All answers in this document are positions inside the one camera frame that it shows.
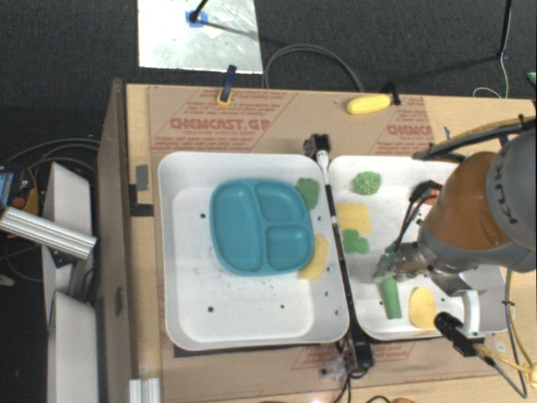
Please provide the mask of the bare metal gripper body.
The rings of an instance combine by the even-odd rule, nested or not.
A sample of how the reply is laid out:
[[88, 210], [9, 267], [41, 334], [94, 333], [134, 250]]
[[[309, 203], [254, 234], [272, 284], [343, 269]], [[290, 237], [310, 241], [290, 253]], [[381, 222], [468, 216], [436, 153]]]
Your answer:
[[385, 255], [387, 274], [398, 282], [419, 275], [429, 276], [435, 271], [435, 256], [424, 243], [402, 243], [398, 247], [392, 244], [386, 249]]

